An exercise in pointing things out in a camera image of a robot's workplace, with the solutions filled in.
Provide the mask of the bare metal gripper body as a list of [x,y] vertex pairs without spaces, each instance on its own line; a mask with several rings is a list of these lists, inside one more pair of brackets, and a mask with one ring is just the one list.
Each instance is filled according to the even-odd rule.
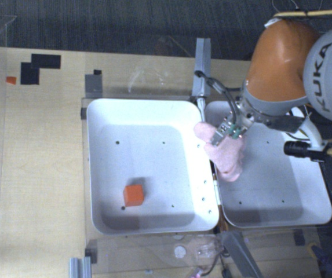
[[254,123],[271,125],[271,117],[257,111],[246,99],[237,102],[226,102],[226,104],[219,101],[215,109],[215,115],[216,121],[217,118],[221,118],[217,130],[223,131],[225,137],[234,140],[242,138]]

